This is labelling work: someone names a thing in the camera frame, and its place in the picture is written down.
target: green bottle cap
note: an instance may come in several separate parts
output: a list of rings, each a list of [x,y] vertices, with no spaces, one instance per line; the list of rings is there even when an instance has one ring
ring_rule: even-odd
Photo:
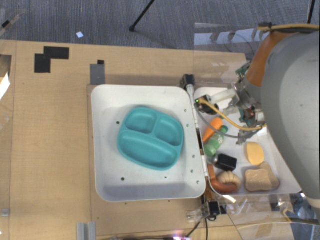
[[[228,131],[229,131],[228,127],[226,127],[225,125],[221,126],[220,132],[222,132],[223,134],[226,134]]]

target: teal divided plate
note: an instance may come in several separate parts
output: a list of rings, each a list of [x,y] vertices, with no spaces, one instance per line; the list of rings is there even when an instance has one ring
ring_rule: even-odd
[[[120,128],[117,147],[128,160],[154,170],[173,167],[184,143],[182,125],[173,117],[147,107],[132,109]]]

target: orange carrot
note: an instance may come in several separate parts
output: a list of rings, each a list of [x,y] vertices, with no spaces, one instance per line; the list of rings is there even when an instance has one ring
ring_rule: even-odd
[[[223,125],[224,123],[223,123],[223,121],[222,121],[222,119],[220,118],[220,117],[216,117],[215,119],[213,119],[212,121],[211,121],[211,123],[210,123],[210,125],[213,127],[213,128],[215,128],[215,129],[217,129],[217,130],[220,130],[220,128],[221,128],[221,126]],[[208,127],[206,130],[205,130],[205,132],[204,132],[204,134],[203,134],[203,136],[202,136],[202,142],[207,142],[210,138],[211,138],[211,136],[212,135],[214,135],[215,134],[215,131],[214,130],[212,130],[210,127]]]

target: table surface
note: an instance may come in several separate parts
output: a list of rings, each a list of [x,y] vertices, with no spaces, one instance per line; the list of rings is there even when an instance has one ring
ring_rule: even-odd
[[[69,59],[52,59],[51,73],[35,73],[35,54],[43,54],[44,46],[70,48]],[[73,240],[77,223],[91,221],[98,239],[193,228],[186,212],[200,205],[198,199],[108,203],[92,191],[87,88],[90,64],[97,60],[105,61],[107,84],[176,86],[184,74],[194,73],[194,51],[25,41],[6,47],[1,52],[13,56],[15,67],[11,213],[0,226],[9,223],[11,240]],[[234,70],[236,62],[245,62],[243,54],[217,55]],[[193,239],[204,239],[204,227]],[[209,222],[209,234],[209,239],[242,239],[227,215]]]

